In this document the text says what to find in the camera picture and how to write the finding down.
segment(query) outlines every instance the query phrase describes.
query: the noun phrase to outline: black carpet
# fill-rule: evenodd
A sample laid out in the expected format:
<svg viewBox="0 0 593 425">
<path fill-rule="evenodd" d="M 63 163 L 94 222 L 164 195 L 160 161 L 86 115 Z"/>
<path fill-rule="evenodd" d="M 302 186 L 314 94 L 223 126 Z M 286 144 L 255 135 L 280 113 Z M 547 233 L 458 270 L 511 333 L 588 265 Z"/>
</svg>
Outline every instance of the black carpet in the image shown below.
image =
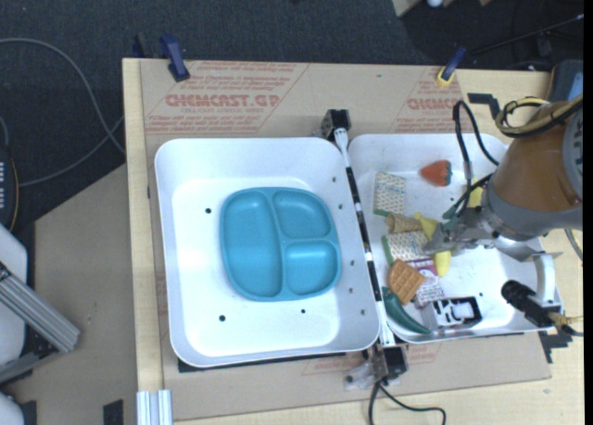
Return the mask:
<svg viewBox="0 0 593 425">
<path fill-rule="evenodd" d="M 546 28 L 584 12 L 584 0 L 457 0 L 420 3 L 402 18 L 391 0 L 1 0 L 0 40 L 54 45 L 86 76 L 105 121 L 122 115 L 121 59 L 139 32 L 158 49 L 174 34 L 186 58 L 442 65 L 472 50 Z M 583 58 L 583 21 L 478 56 L 462 68 L 549 70 Z M 0 117 L 21 183 L 76 162 L 104 137 L 81 79 L 49 49 L 0 44 Z M 122 129 L 116 132 L 123 144 Z M 76 169 L 21 189 L 16 231 L 124 162 L 112 142 Z"/>
</svg>

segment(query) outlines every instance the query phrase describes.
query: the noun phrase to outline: cable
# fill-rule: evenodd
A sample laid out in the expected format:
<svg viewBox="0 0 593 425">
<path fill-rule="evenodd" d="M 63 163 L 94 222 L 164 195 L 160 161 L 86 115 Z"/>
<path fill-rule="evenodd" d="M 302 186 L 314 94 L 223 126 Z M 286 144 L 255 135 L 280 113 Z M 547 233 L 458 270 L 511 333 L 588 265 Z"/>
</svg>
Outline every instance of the cable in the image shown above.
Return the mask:
<svg viewBox="0 0 593 425">
<path fill-rule="evenodd" d="M 119 125 L 123 122 L 123 117 L 121 117 L 116 124 L 113 126 L 112 131 L 115 131 Z M 101 142 L 99 142 L 95 148 L 93 148 L 89 153 L 87 153 L 85 156 L 81 157 L 79 160 L 75 161 L 74 163 L 72 163 L 71 165 L 68 165 L 67 167 L 65 167 L 64 169 L 58 170 L 55 173 L 52 173 L 51 175 L 47 175 L 44 176 L 42 178 L 38 178 L 36 180 L 31 180 L 31 181 L 25 181 L 23 183 L 21 183 L 19 186 L 20 188 L 25 188 L 27 186 L 33 186 L 34 184 L 39 184 L 39 183 L 43 183 L 45 181 L 49 181 L 49 180 L 53 180 L 54 178 L 57 178 L 61 175 L 63 175 L 64 173 L 67 173 L 68 171 L 75 169 L 76 167 L 78 167 L 80 164 L 84 163 L 86 160 L 88 160 L 97 150 L 99 150 L 99 148 L 101 148 L 106 142 L 108 142 L 109 137 L 105 137 Z"/>
<path fill-rule="evenodd" d="M 585 334 L 583 331 L 576 331 L 573 327 L 569 326 L 569 325 L 562 325 L 561 326 L 561 330 L 564 331 L 567 334 L 570 334 L 571 336 L 576 336 L 579 338 L 584 338 Z"/>
<path fill-rule="evenodd" d="M 557 109 L 552 110 L 542 119 L 527 122 L 520 127 L 513 127 L 510 125 L 508 117 L 515 111 L 515 109 L 521 107 L 541 106 L 542 104 L 546 103 L 547 101 L 535 97 L 526 97 L 518 101 L 510 101 L 497 115 L 496 124 L 498 130 L 507 137 L 515 139 L 540 134 L 563 123 L 566 119 L 578 111 L 583 106 L 583 94 L 581 93 L 571 101 L 568 101 Z"/>
<path fill-rule="evenodd" d="M 571 246 L 573 247 L 574 251 L 578 255 L 578 258 L 580 258 L 581 262 L 583 262 L 583 248 L 576 241 L 573 230 L 565 229 L 564 232 L 566 233 L 566 237 L 568 237 L 568 241 L 571 243 Z"/>
<path fill-rule="evenodd" d="M 2 116 L 0 116 L 0 125 L 2 126 L 2 130 L 4 132 L 4 147 L 8 147 L 8 143 L 10 142 L 10 137 L 8 135 L 8 127 L 6 126 L 4 119 L 2 119 Z"/>
<path fill-rule="evenodd" d="M 467 147 L 465 146 L 465 142 L 463 141 L 463 134 L 461 133 L 461 115 L 460 115 L 460 108 L 463 107 L 467 112 L 470 121 L 473 126 L 473 132 L 475 134 L 475 138 L 480 146 L 480 149 L 486 156 L 490 162 L 494 165 L 498 165 L 498 161 L 490 155 L 490 153 L 486 150 L 484 146 L 484 142 L 482 141 L 482 136 L 480 135 L 480 131 L 478 130 L 478 125 L 475 121 L 472 111 L 470 108 L 465 104 L 463 100 L 460 100 L 454 107 L 453 107 L 453 120 L 455 121 L 455 134 L 457 136 L 457 141 L 460 146 L 461 156 L 463 157 L 463 171 L 465 173 L 465 182 L 466 182 L 466 189 L 465 193 L 462 197 L 463 205 L 459 211 L 456 212 L 456 216 L 460 217 L 461 214 L 467 209 L 467 206 L 470 202 L 470 194 L 472 192 L 472 161 L 470 160 L 470 156 L 467 153 Z"/>
<path fill-rule="evenodd" d="M 12 215 L 12 220 L 8 225 L 8 230 L 12 231 L 17 224 L 17 214 L 19 213 L 19 200 L 20 200 L 20 186 L 19 186 L 19 174 L 17 173 L 17 167 L 15 166 L 14 160 L 10 159 L 10 164 L 12 165 L 12 171 L 15 174 L 15 212 Z"/>
<path fill-rule="evenodd" d="M 490 160 L 490 162 L 496 166 L 498 166 L 498 161 L 490 155 L 490 153 L 487 151 L 486 147 L 484 146 L 484 141 L 482 140 L 482 135 L 480 134 L 480 131 L 478 129 L 478 124 L 475 121 L 475 117 L 473 116 L 473 112 L 472 110 L 468 107 L 467 104 L 465 104 L 464 101 L 459 101 L 454 107 L 453 107 L 453 120 L 455 120 L 456 122 L 459 122 L 459 124 L 461 124 L 461 120 L 460 120 L 460 115 L 459 115 L 459 107 L 463 107 L 465 109 L 465 112 L 467 113 L 467 115 L 470 118 L 470 122 L 472 123 L 472 127 L 473 127 L 473 133 L 475 134 L 475 138 L 478 142 L 478 145 L 480 146 L 480 149 L 482 150 L 482 153 L 486 156 L 486 158 L 488 160 Z"/>
<path fill-rule="evenodd" d="M 95 108 L 96 115 L 99 117 L 99 120 L 101 121 L 101 125 L 103 125 L 103 129 L 105 129 L 105 132 L 107 133 L 107 137 L 109 139 L 111 139 L 111 142 L 113 142 L 113 144 L 116 147 L 118 147 L 118 150 L 120 150 L 120 152 L 122 152 L 124 155 L 126 155 L 125 149 L 121 146 L 121 144 L 115 138 L 113 131 L 111 131 L 109 129 L 109 127 L 107 126 L 107 123 L 105 122 L 105 119 L 103 118 L 101 109 L 99 108 L 99 104 L 97 104 L 97 102 L 96 102 L 95 95 L 93 94 L 93 90 L 91 89 L 91 85 L 89 84 L 89 81 L 87 81 L 87 79 L 84 76 L 84 74 L 82 73 L 81 69 L 74 62 L 74 60 L 72 60 L 72 58 L 70 58 L 68 55 L 66 55 L 66 53 L 64 53 L 59 48 L 56 48 L 55 46 L 53 46 L 51 44 L 47 44 L 46 42 L 42 42 L 40 40 L 33 40 L 32 38 L 4 38 L 4 39 L 0 40 L 0 44 L 36 44 L 38 46 L 42 46 L 43 48 L 47 48 L 47 49 L 53 51 L 54 53 L 62 56 L 66 61 L 68 61 L 68 63 L 74 68 L 74 70 L 81 77 L 81 80 L 84 83 L 84 87 L 86 88 L 86 91 L 88 92 L 89 97 L 91 98 L 93 107 Z"/>
<path fill-rule="evenodd" d="M 447 423 L 447 412 L 445 412 L 445 410 L 443 408 L 441 408 L 439 406 L 429 406 L 429 407 L 422 407 L 422 408 L 418 408 L 418 407 L 414 407 L 414 406 L 407 406 L 406 404 L 403 404 L 402 402 L 397 400 L 392 394 L 390 394 L 386 390 L 386 388 L 381 384 L 381 381 L 377 381 L 374 384 L 374 386 L 372 387 L 371 399 L 369 401 L 369 423 L 370 423 L 370 425 L 374 425 L 374 421 L 372 419 L 372 410 L 374 407 L 374 401 L 377 398 L 377 394 L 379 393 L 379 390 L 381 390 L 393 402 L 395 402 L 402 408 L 405 408 L 406 410 L 409 410 L 411 412 L 440 412 L 443 415 L 443 421 L 441 422 L 441 424 L 445 425 Z"/>
<path fill-rule="evenodd" d="M 476 183 L 474 183 L 472 185 L 472 187 L 470 188 L 470 194 L 473 193 L 473 190 L 475 190 L 476 188 L 482 188 L 484 187 L 484 185 L 490 180 L 490 178 L 492 178 L 492 173 L 490 173 L 489 175 L 486 175 L 484 178 L 478 180 Z M 443 218 L 445 219 L 452 219 L 455 216 L 455 213 L 457 212 L 457 208 L 460 206 L 460 204 L 463 202 L 463 200 L 465 199 L 466 194 L 462 194 L 460 196 L 460 198 L 455 202 L 455 204 L 450 207 L 447 212 L 443 215 Z"/>
</svg>

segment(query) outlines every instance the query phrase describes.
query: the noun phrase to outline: blue plastic plate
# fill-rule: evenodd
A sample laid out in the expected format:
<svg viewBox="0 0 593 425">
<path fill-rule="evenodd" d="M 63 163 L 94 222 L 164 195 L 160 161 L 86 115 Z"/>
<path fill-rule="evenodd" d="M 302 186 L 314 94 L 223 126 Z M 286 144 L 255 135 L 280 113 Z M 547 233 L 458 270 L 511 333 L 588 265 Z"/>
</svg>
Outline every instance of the blue plastic plate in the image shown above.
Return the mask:
<svg viewBox="0 0 593 425">
<path fill-rule="evenodd" d="M 341 272 L 334 221 L 319 196 L 294 188 L 251 188 L 221 211 L 222 262 L 240 294 L 259 301 L 323 294 Z"/>
</svg>

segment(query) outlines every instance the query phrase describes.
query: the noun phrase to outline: wooden table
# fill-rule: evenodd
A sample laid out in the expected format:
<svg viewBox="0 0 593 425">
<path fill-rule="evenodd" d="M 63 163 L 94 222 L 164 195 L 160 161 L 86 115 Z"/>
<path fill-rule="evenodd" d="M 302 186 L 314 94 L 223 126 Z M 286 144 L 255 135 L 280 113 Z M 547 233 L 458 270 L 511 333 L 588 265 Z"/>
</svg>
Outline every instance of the wooden table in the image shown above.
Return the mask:
<svg viewBox="0 0 593 425">
<path fill-rule="evenodd" d="M 132 249 L 133 304 L 137 380 L 140 391 L 155 392 L 164 388 L 162 351 L 158 328 L 158 303 L 153 258 L 153 237 L 149 200 L 146 196 L 148 166 L 145 151 L 144 110 L 140 60 L 124 59 L 123 63 L 126 142 L 128 152 L 128 188 L 130 197 L 130 224 Z M 357 67 L 329 65 L 323 67 L 326 78 L 323 87 L 332 92 L 345 74 L 356 72 Z M 372 67 L 377 77 L 389 78 L 390 67 Z M 462 94 L 493 94 L 501 104 L 525 96 L 543 96 L 546 93 L 547 73 L 458 70 L 457 78 Z M 476 115 L 478 124 L 492 124 L 485 114 Z M 545 239 L 549 251 L 561 250 L 557 260 L 557 283 L 564 307 L 569 315 L 583 311 L 583 270 L 563 232 L 554 232 Z M 517 354 L 508 351 L 509 355 Z M 583 340 L 577 338 L 570 347 L 555 349 L 550 365 L 551 379 L 514 384 L 487 386 L 442 393 L 406 396 L 411 406 L 442 406 L 448 413 L 449 423 L 584 423 L 584 350 Z M 286 384 L 289 393 L 290 384 Z M 366 423 L 368 401 L 352 401 L 326 406 L 262 411 L 241 416 L 185 420 L 183 424 L 301 424 L 301 423 Z M 375 421 L 386 423 L 440 423 L 436 413 L 414 414 L 380 399 L 375 409 Z"/>
</svg>

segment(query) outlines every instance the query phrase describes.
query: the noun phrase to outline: black cable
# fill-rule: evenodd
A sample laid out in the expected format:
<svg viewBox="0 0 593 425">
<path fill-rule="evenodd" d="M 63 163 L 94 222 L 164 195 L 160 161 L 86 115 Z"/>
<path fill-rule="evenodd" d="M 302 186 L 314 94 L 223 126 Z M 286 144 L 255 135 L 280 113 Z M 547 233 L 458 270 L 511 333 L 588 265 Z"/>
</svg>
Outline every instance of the black cable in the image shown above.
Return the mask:
<svg viewBox="0 0 593 425">
<path fill-rule="evenodd" d="M 463 100 L 460 100 L 455 104 L 453 107 L 453 121 L 455 122 L 455 134 L 457 136 L 457 141 L 460 146 L 461 156 L 463 157 L 463 168 L 465 172 L 465 181 L 466 181 L 466 189 L 463 195 L 463 206 L 461 210 L 457 213 L 457 217 L 461 216 L 463 211 L 467 209 L 467 206 L 470 202 L 470 193 L 472 192 L 472 174 L 471 174 L 471 163 L 470 156 L 467 153 L 467 147 L 465 146 L 465 142 L 463 141 L 463 134 L 461 132 L 461 114 L 460 108 L 463 107 L 465 112 L 467 113 L 468 117 L 470 118 L 470 122 L 472 123 L 473 133 L 475 134 L 475 138 L 478 142 L 482 153 L 486 156 L 486 158 L 494 165 L 498 165 L 498 161 L 490 155 L 487 151 L 486 147 L 484 146 L 484 142 L 482 140 L 482 135 L 478 129 L 478 124 L 475 121 L 475 117 L 473 116 L 473 112 L 471 109 L 465 104 Z"/>
<path fill-rule="evenodd" d="M 574 238 L 573 232 L 570 229 L 565 229 L 564 233 L 566 234 L 566 237 L 568 237 L 568 241 L 571 243 L 571 246 L 573 247 L 574 251 L 578 255 L 578 258 L 581 260 L 581 262 L 583 262 L 583 249 L 581 249 L 581 246 L 578 244 L 578 242 Z"/>
<path fill-rule="evenodd" d="M 372 419 L 372 410 L 374 407 L 374 401 L 377 398 L 377 394 L 381 390 L 389 399 L 393 402 L 409 410 L 411 412 L 440 412 L 443 415 L 443 421 L 441 422 L 442 425 L 446 425 L 447 423 L 447 412 L 439 406 L 428 406 L 428 407 L 414 407 L 414 406 L 407 406 L 406 404 L 402 403 L 401 401 L 397 400 L 392 394 L 390 394 L 386 388 L 381 384 L 381 381 L 377 381 L 374 386 L 372 387 L 371 392 L 371 399 L 369 401 L 369 423 L 370 425 L 374 425 L 374 421 Z"/>
<path fill-rule="evenodd" d="M 482 140 L 482 135 L 480 134 L 480 130 L 478 129 L 478 124 L 475 121 L 475 117 L 473 116 L 472 110 L 462 100 L 459 101 L 455 106 L 461 106 L 465 109 L 465 112 L 469 116 L 470 122 L 472 123 L 473 133 L 475 134 L 475 139 L 477 140 L 478 145 L 480 146 L 480 150 L 482 150 L 482 153 L 486 156 L 486 158 L 488 160 L 490 160 L 490 162 L 493 165 L 498 166 L 498 161 L 493 156 L 490 155 L 490 152 L 488 152 L 486 147 L 484 146 L 484 141 Z M 459 108 L 457 108 L 457 113 L 455 111 L 456 111 L 456 109 L 455 109 L 455 107 L 453 107 L 453 120 L 455 120 L 456 122 L 458 121 L 459 124 L 461 125 Z"/>
<path fill-rule="evenodd" d="M 567 334 L 570 334 L 571 336 L 577 336 L 579 338 L 584 337 L 584 334 L 581 331 L 576 331 L 573 327 L 569 325 L 562 325 L 561 330 Z"/>
<path fill-rule="evenodd" d="M 518 0 L 517 3 L 514 6 L 514 9 L 512 11 L 511 14 L 511 38 L 510 40 L 512 40 L 513 38 L 515 38 L 517 36 L 517 17 L 520 14 L 520 9 L 522 8 L 522 6 L 524 6 L 524 2 L 526 0 Z M 517 52 L 517 44 L 518 43 L 524 43 L 523 42 L 512 42 L 511 43 L 511 51 L 512 51 L 512 58 L 514 59 L 515 62 L 517 61 L 521 61 L 522 58 L 519 58 L 519 54 Z"/>
<path fill-rule="evenodd" d="M 474 183 L 472 185 L 472 187 L 470 188 L 470 194 L 473 193 L 473 190 L 475 190 L 476 188 L 482 188 L 484 187 L 484 185 L 490 180 L 490 178 L 492 178 L 492 173 L 490 173 L 489 175 L 486 175 L 484 178 L 478 180 L 476 183 Z M 465 193 L 462 194 L 460 196 L 460 198 L 455 202 L 455 204 L 448 210 L 452 211 L 452 213 L 450 215 L 448 215 L 448 212 L 445 213 L 443 215 L 443 218 L 445 219 L 451 219 L 453 218 L 453 216 L 455 216 L 455 213 L 457 212 L 457 208 L 460 206 L 460 204 L 463 202 L 463 200 L 465 199 Z"/>
</svg>

